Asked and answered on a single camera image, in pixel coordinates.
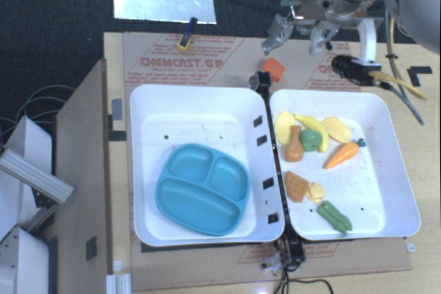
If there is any yellow potato slice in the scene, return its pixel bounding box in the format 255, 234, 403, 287
274, 111, 298, 146
320, 116, 353, 144

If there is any brown chicken drumstick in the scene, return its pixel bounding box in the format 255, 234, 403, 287
284, 125, 305, 163

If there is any blue divided plate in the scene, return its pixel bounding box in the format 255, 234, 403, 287
154, 143, 252, 238

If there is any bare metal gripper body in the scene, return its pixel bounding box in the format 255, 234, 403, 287
291, 0, 367, 32

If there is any thin black rod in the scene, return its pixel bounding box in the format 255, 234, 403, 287
263, 88, 294, 242

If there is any brown cardboard board red print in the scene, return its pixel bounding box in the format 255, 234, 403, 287
122, 31, 413, 292

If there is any black cylinder on white bracket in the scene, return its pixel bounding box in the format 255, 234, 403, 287
331, 19, 384, 86

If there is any orange carrot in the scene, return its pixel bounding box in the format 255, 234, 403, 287
325, 138, 367, 170

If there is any yellow banana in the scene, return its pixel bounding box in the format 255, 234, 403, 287
293, 113, 331, 154

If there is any pale yellow pasta piece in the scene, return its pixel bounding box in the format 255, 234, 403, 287
305, 182, 326, 204

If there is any green pepper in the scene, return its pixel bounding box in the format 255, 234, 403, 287
299, 129, 324, 153

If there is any orange cube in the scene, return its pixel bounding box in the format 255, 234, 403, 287
263, 57, 287, 83

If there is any orange waffle piece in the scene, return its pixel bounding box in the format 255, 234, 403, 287
283, 171, 310, 204

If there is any green asparagus bundle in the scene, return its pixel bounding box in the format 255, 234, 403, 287
316, 200, 353, 235

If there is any white plastic tray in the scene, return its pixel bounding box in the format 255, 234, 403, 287
129, 83, 287, 248
269, 89, 422, 242

